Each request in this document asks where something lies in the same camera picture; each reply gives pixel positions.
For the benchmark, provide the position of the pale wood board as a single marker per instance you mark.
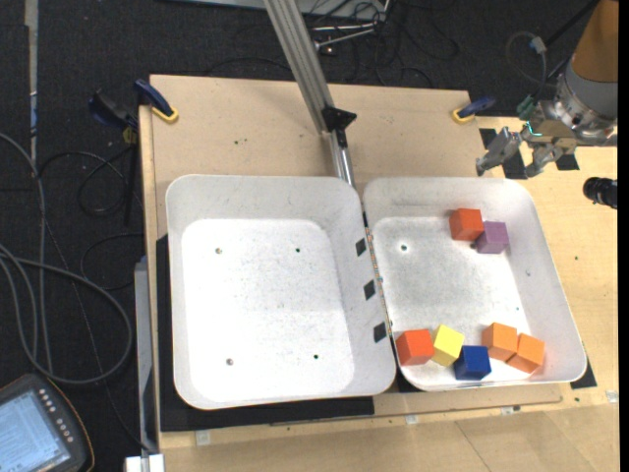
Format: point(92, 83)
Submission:
point(236, 131)

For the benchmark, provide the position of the light orange cube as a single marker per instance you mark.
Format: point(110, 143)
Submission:
point(499, 341)
point(528, 354)

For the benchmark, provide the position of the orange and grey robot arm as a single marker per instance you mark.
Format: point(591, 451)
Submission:
point(597, 47)

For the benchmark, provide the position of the black cylinder on white bracket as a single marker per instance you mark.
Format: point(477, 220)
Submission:
point(602, 192)

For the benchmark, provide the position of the dark orange cube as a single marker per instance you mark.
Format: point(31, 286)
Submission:
point(414, 347)
point(466, 224)

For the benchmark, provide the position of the blue cube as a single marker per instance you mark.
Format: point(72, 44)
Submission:
point(472, 363)

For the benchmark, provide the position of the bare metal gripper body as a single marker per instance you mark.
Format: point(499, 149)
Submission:
point(575, 123)

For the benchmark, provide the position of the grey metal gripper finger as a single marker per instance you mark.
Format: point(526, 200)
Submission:
point(541, 160)
point(498, 148)

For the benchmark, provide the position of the yellow cube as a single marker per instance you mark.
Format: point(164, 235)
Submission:
point(447, 344)

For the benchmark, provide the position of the purple cube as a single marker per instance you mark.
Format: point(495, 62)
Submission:
point(494, 239)

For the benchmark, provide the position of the white plastic tray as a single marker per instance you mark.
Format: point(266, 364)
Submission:
point(265, 303)
point(452, 293)

